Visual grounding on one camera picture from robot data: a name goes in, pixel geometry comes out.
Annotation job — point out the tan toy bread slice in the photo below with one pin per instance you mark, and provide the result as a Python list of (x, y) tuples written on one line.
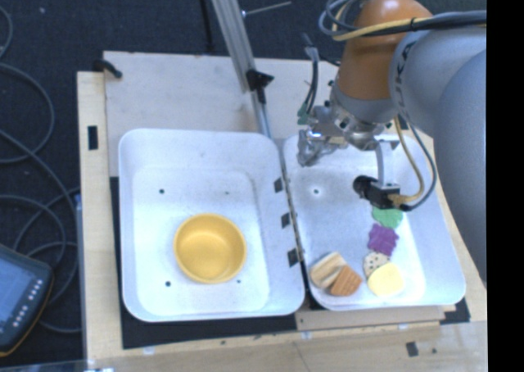
[(325, 270)]

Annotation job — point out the black cylinder on white bracket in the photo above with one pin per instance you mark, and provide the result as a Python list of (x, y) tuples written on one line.
[(381, 191)]

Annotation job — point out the orange-brown toy waffle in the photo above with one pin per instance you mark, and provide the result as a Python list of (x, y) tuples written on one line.
[(346, 282)]

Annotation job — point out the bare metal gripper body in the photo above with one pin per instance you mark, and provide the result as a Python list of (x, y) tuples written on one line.
[(348, 129)]

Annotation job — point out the yellow bowl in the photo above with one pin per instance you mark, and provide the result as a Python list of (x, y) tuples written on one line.
[(209, 248)]

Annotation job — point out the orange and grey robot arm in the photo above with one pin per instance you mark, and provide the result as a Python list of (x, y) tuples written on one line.
[(434, 87)]

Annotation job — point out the thin black and white rod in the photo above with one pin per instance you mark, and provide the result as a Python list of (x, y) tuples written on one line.
[(293, 214)]

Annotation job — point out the purple toy grapes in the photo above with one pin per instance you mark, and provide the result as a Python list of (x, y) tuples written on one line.
[(382, 240)]

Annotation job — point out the yellow toy cheese slice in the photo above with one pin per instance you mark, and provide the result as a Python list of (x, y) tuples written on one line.
[(385, 280)]

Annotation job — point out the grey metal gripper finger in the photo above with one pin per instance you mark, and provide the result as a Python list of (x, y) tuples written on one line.
[(322, 150), (304, 150)]

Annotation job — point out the beige dotted toy biscuit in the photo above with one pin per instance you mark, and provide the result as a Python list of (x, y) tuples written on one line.
[(372, 262)]

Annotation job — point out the pale wood board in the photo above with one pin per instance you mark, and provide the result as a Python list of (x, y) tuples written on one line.
[(176, 92)]

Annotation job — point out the white plastic tray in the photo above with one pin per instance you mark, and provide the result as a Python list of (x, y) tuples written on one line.
[(204, 157), (335, 214)]

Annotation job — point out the green toy lettuce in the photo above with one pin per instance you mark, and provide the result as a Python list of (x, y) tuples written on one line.
[(388, 217)]

